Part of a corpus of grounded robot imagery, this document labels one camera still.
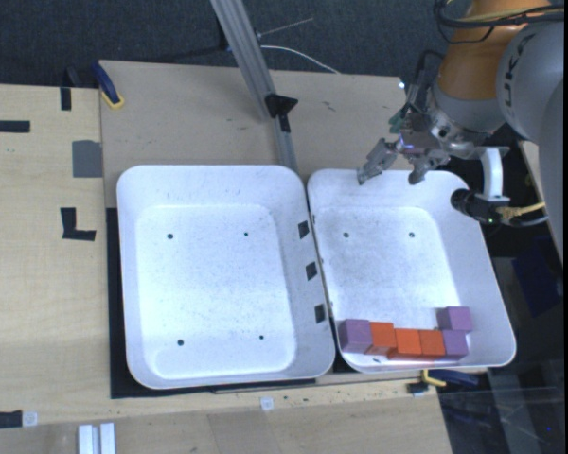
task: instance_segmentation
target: purple cube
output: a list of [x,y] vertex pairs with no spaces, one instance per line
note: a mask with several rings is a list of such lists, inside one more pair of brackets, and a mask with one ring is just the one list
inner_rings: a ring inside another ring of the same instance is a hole
[[369,320],[344,320],[339,324],[339,342],[345,353],[363,353],[372,344]]
[[460,359],[469,354],[470,348],[467,345],[467,336],[464,331],[443,329],[442,337],[444,338],[444,348],[446,348],[446,355],[443,359]]
[[448,306],[437,311],[439,329],[455,329],[470,333],[473,330],[470,309],[467,306]]

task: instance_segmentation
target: dark floor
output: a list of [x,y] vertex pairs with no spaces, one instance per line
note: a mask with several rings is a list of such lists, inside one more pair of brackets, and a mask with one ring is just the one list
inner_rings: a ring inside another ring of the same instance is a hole
[[[262,44],[300,51],[342,73],[410,82],[421,52],[447,48],[432,14],[434,0],[243,1]],[[218,43],[208,0],[0,0],[0,83],[59,86],[69,68],[82,85],[93,86],[89,69],[99,59],[235,66]],[[264,57],[271,69],[328,72],[290,51],[265,49]],[[531,202],[534,188],[525,180],[514,133],[504,127],[493,139],[511,147],[506,193]],[[448,168],[479,184],[481,171],[473,165],[451,161]],[[440,392],[454,453],[564,452],[563,296],[549,308],[531,308],[534,298],[514,269],[514,260],[548,229],[485,226],[484,234],[518,356],[481,378],[478,388]]]

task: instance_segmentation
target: white cable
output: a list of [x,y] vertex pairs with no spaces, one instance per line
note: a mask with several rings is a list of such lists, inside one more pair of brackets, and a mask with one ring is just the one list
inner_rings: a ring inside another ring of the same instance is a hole
[[314,59],[313,57],[308,56],[307,54],[303,54],[303,52],[299,52],[298,50],[294,50],[294,49],[290,49],[288,47],[280,47],[279,45],[262,45],[261,46],[262,49],[275,49],[275,50],[286,50],[288,52],[292,52],[293,54],[296,54],[297,56],[301,56],[304,57],[305,59],[313,62],[316,65],[319,65],[320,67],[323,67],[324,69],[327,69],[328,71],[334,73],[334,74],[341,74],[339,71],[337,71],[336,69],[333,69],[332,67],[328,67],[327,65],[321,63],[320,61],[317,61],[316,59]]

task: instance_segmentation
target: orange cube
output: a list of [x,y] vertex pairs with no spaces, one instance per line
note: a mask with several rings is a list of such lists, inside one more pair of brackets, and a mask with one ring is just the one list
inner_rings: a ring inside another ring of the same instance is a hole
[[370,331],[372,344],[365,351],[366,355],[387,355],[398,344],[393,323],[370,322]]
[[420,335],[415,328],[396,328],[395,348],[387,353],[389,359],[422,359],[423,350],[420,346]]
[[419,329],[420,346],[423,350],[422,359],[432,360],[446,355],[444,337],[436,329]]

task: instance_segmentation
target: block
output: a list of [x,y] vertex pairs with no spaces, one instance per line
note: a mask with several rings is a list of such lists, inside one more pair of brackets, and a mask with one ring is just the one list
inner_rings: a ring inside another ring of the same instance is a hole
[[446,355],[444,337],[441,331],[436,329],[419,329],[420,347],[422,349],[422,359],[435,360]]
[[467,345],[467,335],[464,331],[457,329],[443,329],[442,338],[444,339],[444,347],[446,348],[445,359],[460,359],[466,357],[469,352]]
[[437,311],[439,329],[456,329],[470,333],[473,330],[470,309],[467,306],[448,306]]
[[387,353],[389,359],[421,359],[420,336],[415,328],[395,328],[397,346]]
[[338,330],[342,352],[363,353],[372,344],[369,320],[344,320]]
[[398,344],[393,323],[370,322],[372,344],[365,353],[367,355],[387,355],[390,349]]

